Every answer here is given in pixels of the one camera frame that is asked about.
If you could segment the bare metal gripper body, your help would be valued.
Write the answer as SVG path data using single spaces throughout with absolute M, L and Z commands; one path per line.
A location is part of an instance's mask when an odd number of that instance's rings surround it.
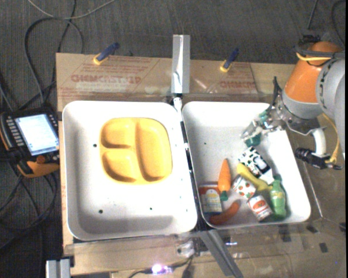
M 264 132 L 285 130 L 293 121 L 293 114 L 284 106 L 269 106 L 254 120 L 257 129 Z

